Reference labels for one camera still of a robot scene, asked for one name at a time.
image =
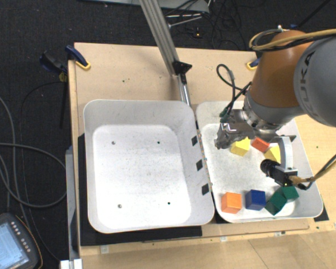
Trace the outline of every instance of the screen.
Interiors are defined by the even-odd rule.
[[[9,224],[6,222],[0,225],[0,269],[18,268],[28,261]]]

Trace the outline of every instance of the black bracket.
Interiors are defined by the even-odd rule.
[[[180,75],[180,79],[183,85],[186,85],[186,76],[185,74],[192,68],[191,64],[174,61],[172,63],[173,69],[176,75]]]

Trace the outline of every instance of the white tray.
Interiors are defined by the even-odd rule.
[[[118,233],[210,222],[214,204],[189,106],[94,100],[83,119],[92,227]]]
[[[220,125],[219,113],[228,104],[228,101],[210,101],[197,107],[197,121],[202,135],[204,155],[207,159],[208,172],[211,180],[212,193],[217,212],[226,221],[249,222],[271,219],[294,219],[316,217],[323,210],[323,202],[316,183],[307,190],[297,189],[299,198],[287,203],[276,215],[266,209],[260,211],[245,208],[245,194],[251,189],[265,191],[266,199],[279,188],[272,178],[268,178],[260,170],[260,163],[265,159],[262,152],[251,147],[244,155],[232,154],[230,149],[218,150],[214,145]],[[234,103],[235,109],[241,109],[242,101]],[[296,135],[292,142],[294,167],[298,176],[310,177],[312,171],[307,159],[304,146],[294,120],[290,121],[278,132],[279,135]],[[236,214],[222,212],[221,198],[226,192],[242,195],[242,209]]]

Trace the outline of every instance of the block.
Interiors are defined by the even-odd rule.
[[[266,159],[271,159],[276,161],[277,163],[281,163],[279,146],[269,148],[269,150],[266,153],[264,153],[264,156]]]
[[[279,191],[275,191],[267,202],[265,209],[272,215],[276,215],[285,206],[287,200]]]
[[[277,191],[286,198],[287,202],[292,202],[299,197],[295,186],[280,187]]]
[[[267,149],[270,146],[270,143],[263,141],[261,138],[256,137],[254,138],[253,142],[251,143],[251,146],[256,148],[257,150],[261,152],[266,152]]]
[[[244,156],[249,151],[249,148],[250,140],[246,137],[241,141],[234,142],[230,147],[230,151],[233,154]]]
[[[236,214],[241,210],[241,194],[226,192],[222,197],[222,211]]]
[[[245,208],[251,210],[261,210],[267,204],[265,199],[265,191],[257,191],[252,189],[245,195]]]

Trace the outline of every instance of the black floor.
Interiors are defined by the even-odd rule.
[[[173,27],[171,33],[176,47],[249,50],[248,42],[256,33],[277,25],[299,25],[325,1],[216,0],[210,16]],[[302,24],[299,29],[305,32],[336,28],[336,0],[328,1]],[[200,39],[193,37],[196,28]],[[155,45],[137,6],[76,0],[0,0],[0,97],[11,112],[15,141],[48,151],[61,161],[71,145],[69,111],[66,107],[60,127],[63,83],[58,75],[43,69],[39,57],[48,50],[65,63],[64,47],[79,41]],[[0,102],[0,142],[12,141],[10,120]],[[0,146],[0,153],[16,192],[13,149]],[[65,171],[52,158],[16,149],[15,164],[23,200],[42,205],[64,193]],[[22,216],[18,203],[10,200],[9,211]],[[0,214],[5,211],[7,191],[0,177]],[[25,207],[25,213],[41,248],[44,268],[58,268],[56,258],[68,259],[66,201],[47,209],[30,211]]]

